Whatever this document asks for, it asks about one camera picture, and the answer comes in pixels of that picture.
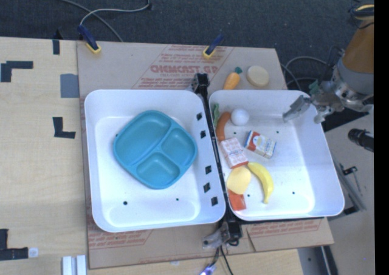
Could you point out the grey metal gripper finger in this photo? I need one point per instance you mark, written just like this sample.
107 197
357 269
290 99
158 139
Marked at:
296 109
321 115

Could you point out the blue divided plate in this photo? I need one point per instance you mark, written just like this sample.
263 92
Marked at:
143 143

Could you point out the orange red packet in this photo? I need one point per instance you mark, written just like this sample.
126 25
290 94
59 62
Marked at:
237 201

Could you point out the orange carrot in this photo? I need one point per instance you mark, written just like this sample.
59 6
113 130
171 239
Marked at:
232 81

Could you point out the brown cardboard board red print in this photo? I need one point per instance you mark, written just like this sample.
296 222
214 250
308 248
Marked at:
121 67

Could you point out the white plastic tray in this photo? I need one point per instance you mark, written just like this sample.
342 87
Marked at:
146 207
304 170

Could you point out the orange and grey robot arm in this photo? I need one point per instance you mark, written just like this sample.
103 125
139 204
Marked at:
360 52

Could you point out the pink and white carton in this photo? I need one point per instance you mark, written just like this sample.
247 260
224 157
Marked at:
234 152

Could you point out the orange sausage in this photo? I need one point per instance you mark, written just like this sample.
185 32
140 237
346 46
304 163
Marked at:
222 125

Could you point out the yellow banana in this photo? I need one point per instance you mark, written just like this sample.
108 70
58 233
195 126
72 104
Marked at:
263 176

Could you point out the beige round biscuit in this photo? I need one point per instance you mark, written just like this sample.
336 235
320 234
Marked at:
257 76

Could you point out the thin black rod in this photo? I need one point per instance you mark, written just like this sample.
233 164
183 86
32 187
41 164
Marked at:
215 146

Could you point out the white ball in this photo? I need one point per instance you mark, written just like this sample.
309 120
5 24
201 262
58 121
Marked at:
240 116

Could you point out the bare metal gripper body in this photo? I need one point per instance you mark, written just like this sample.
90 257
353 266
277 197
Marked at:
337 97

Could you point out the green lettuce leaf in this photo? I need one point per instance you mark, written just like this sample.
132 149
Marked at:
216 113

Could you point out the black cylinder on white bracket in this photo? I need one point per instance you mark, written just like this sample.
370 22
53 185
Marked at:
361 138

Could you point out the white red blue carton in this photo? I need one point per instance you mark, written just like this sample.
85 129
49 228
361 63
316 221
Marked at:
260 144

